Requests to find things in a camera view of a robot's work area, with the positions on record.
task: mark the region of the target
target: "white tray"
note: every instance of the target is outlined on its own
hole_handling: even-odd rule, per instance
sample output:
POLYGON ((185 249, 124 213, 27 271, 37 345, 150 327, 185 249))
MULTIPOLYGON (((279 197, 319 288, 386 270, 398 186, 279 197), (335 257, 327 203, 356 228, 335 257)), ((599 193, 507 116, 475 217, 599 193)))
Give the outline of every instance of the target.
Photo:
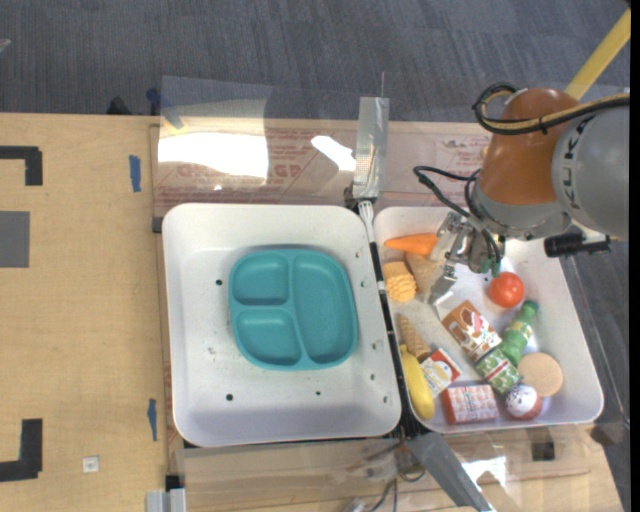
MULTIPOLYGON (((403 256, 401 252, 385 247, 386 240, 436 232, 448 212, 448 208, 437 207, 389 207, 382 210, 374 221, 382 263, 399 260, 403 256)), ((541 240, 509 241, 503 270, 516 272, 525 284, 527 298, 539 304, 539 312, 533 320, 534 337, 526 350, 544 351, 560 363, 564 372, 561 391, 544 399, 543 411, 535 420, 510 420, 503 411, 502 417, 495 421, 449 425, 440 407, 440 397, 437 397, 435 416, 422 423, 437 432, 462 433, 593 421, 604 405, 602 388, 560 262, 546 256, 541 240)), ((470 300, 493 327, 502 332, 517 308, 507 310, 488 299, 487 275, 474 274, 463 265, 456 265, 456 274, 458 281, 451 291, 460 298, 460 302, 470 300)), ((483 383, 426 299, 418 296, 405 303, 390 301, 394 321, 397 313, 404 313, 427 343, 443 347, 454 357, 463 369, 455 384, 483 383)))
POLYGON ((182 204, 162 225, 173 415, 202 447, 379 436, 401 403, 364 225, 336 206, 182 204), (345 268, 358 314, 353 355, 323 370, 265 370, 236 347, 229 272, 267 247, 326 252, 345 268))

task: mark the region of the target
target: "teal divided plate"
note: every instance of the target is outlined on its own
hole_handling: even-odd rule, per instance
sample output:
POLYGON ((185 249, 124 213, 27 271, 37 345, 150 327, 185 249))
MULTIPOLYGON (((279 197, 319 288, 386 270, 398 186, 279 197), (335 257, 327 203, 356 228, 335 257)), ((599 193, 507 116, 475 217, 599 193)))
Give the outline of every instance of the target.
POLYGON ((319 251, 243 256, 229 276, 229 307, 240 352, 263 368, 329 368, 345 361, 358 341, 347 274, 319 251))

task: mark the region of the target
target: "tan round disc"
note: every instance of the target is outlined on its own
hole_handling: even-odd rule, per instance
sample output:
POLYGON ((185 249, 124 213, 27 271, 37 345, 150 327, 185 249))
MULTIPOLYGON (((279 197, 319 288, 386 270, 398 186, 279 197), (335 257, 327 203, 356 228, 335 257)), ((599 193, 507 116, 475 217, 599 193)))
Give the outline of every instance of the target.
POLYGON ((560 391, 564 380, 558 361, 544 352, 524 355, 518 371, 522 374, 522 383, 531 386, 543 398, 560 391))

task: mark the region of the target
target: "toy tomato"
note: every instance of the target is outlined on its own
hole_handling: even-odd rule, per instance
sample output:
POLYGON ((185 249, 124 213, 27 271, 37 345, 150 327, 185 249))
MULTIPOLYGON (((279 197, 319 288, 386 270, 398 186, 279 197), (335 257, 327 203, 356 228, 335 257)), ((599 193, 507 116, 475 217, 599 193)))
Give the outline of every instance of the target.
POLYGON ((522 279, 513 272, 501 272, 489 284, 489 298, 503 308, 514 307, 524 298, 522 279))

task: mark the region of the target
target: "green bottle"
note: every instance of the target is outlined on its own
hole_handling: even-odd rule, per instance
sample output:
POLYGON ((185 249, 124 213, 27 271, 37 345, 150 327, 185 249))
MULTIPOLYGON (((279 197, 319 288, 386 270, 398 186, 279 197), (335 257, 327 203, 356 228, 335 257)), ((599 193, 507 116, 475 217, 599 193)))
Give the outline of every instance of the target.
POLYGON ((538 304, 532 300, 526 300, 522 304, 520 311, 516 313, 502 333, 500 350, 514 366, 518 366, 522 359, 522 352, 533 336, 531 319, 538 312, 538 304))

